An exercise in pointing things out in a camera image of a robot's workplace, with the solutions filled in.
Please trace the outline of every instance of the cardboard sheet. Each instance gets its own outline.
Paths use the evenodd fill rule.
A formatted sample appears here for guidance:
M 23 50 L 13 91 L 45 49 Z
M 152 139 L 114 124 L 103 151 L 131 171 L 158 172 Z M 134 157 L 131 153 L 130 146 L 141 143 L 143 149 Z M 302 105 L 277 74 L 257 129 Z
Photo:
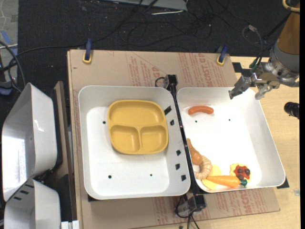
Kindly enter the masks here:
M 167 74 L 177 75 L 177 89 L 233 87 L 237 78 L 229 55 L 219 66 L 218 55 L 213 53 L 94 51 L 91 64 L 82 62 L 83 54 L 84 50 L 68 52 L 75 190 L 81 228 L 131 229 L 185 222 L 174 213 L 177 197 L 88 201 L 83 181 L 78 93 L 87 85 L 154 87 L 155 80 Z M 194 215 L 198 221 L 279 210 L 273 188 L 204 197 L 207 208 Z

